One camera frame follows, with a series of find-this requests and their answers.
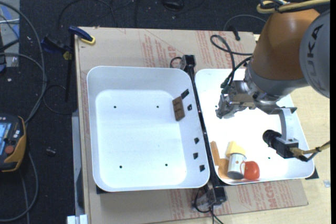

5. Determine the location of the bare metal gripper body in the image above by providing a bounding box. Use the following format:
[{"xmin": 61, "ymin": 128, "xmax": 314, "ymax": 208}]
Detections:
[{"xmin": 219, "ymin": 80, "xmax": 279, "ymax": 115}]

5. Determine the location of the white plastic tray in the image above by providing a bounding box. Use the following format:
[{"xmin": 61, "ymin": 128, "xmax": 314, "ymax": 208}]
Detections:
[
  {"xmin": 86, "ymin": 65, "xmax": 211, "ymax": 193},
  {"xmin": 194, "ymin": 68, "xmax": 316, "ymax": 186}
]

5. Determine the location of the yellow cheese wedge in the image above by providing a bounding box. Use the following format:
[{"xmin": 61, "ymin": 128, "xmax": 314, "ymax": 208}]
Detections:
[{"xmin": 225, "ymin": 141, "xmax": 247, "ymax": 158}]

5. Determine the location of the brown chocolate bar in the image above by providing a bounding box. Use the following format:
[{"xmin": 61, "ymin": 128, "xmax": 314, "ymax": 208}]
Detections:
[{"xmin": 172, "ymin": 96, "xmax": 186, "ymax": 122}]

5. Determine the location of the orange flat toy piece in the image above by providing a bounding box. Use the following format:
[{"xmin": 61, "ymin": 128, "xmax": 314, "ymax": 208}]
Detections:
[{"xmin": 209, "ymin": 141, "xmax": 230, "ymax": 177}]

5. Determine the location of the white can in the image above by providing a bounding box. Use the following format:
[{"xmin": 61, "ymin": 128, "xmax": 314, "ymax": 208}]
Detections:
[{"xmin": 226, "ymin": 153, "xmax": 246, "ymax": 180}]

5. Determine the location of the red tomato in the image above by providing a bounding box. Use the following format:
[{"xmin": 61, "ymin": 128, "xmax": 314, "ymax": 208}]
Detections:
[{"xmin": 243, "ymin": 161, "xmax": 261, "ymax": 180}]

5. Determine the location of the brown cardboard board red print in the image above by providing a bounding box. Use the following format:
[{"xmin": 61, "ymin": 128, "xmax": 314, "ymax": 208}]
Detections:
[{"xmin": 78, "ymin": 26, "xmax": 309, "ymax": 221}]

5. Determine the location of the black cylinder on white bracket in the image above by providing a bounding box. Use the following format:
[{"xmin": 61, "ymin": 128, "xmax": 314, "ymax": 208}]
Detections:
[{"xmin": 262, "ymin": 106, "xmax": 300, "ymax": 159}]

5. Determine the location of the black block with thin wires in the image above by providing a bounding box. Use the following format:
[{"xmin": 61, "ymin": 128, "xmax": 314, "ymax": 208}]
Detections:
[
  {"xmin": 180, "ymin": 54, "xmax": 196, "ymax": 70},
  {"xmin": 194, "ymin": 186, "xmax": 228, "ymax": 209}
]

